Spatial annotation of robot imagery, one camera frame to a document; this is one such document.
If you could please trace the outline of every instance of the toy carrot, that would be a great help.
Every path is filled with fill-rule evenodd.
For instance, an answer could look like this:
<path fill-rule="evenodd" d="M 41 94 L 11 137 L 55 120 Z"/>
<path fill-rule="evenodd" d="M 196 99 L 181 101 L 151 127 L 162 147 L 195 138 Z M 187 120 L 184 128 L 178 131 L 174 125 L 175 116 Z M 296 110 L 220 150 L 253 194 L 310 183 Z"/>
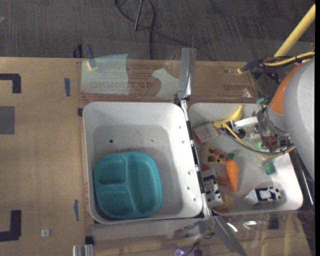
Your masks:
<path fill-rule="evenodd" d="M 230 188 L 232 192 L 235 194 L 237 192 L 237 186 L 238 186 L 238 164 L 233 159 L 235 154 L 229 153 L 228 158 L 229 160 L 226 162 L 226 174 L 229 179 Z"/>

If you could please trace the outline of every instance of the banana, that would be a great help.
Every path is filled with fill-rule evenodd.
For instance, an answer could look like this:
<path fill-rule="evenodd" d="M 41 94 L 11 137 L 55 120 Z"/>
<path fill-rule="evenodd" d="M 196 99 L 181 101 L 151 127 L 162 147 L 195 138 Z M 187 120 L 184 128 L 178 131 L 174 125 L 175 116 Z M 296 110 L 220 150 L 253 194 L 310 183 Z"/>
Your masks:
<path fill-rule="evenodd" d="M 229 121 L 239 121 L 241 119 L 241 110 L 244 106 L 243 105 L 239 105 L 239 108 L 232 114 L 230 115 L 228 118 L 224 119 L 224 120 L 220 120 L 220 121 L 215 121 L 213 123 L 213 126 L 217 129 L 221 128 L 221 125 L 224 124 L 224 123 L 227 123 Z"/>

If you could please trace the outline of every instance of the yellow pole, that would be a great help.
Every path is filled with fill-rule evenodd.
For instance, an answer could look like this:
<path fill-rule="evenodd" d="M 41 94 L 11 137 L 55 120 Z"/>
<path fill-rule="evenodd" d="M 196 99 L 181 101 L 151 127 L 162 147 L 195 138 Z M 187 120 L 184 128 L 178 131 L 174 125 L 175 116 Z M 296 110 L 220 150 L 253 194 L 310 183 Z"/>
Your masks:
<path fill-rule="evenodd" d="M 289 37 L 284 41 L 280 49 L 274 54 L 274 57 L 285 56 L 300 37 L 306 32 L 312 22 L 316 19 L 316 4 L 310 8 L 300 23 L 291 32 Z"/>

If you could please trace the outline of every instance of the teal plate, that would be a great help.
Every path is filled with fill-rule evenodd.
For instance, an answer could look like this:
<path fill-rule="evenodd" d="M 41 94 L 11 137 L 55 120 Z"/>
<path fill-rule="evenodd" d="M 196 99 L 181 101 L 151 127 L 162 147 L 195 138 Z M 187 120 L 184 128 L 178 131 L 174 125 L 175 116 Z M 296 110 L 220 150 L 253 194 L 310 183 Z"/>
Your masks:
<path fill-rule="evenodd" d="M 146 218 L 163 202 L 156 162 L 147 154 L 109 154 L 95 165 L 95 195 L 100 209 L 114 219 Z"/>

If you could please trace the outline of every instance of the small white square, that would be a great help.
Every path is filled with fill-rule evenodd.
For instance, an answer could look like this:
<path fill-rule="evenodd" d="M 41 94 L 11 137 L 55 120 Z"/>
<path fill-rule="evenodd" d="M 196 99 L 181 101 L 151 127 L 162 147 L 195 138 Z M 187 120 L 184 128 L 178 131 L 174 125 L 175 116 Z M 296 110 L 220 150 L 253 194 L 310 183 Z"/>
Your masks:
<path fill-rule="evenodd" d="M 41 229 L 41 237 L 42 238 L 47 238 L 49 236 L 50 236 L 50 229 L 49 228 Z"/>

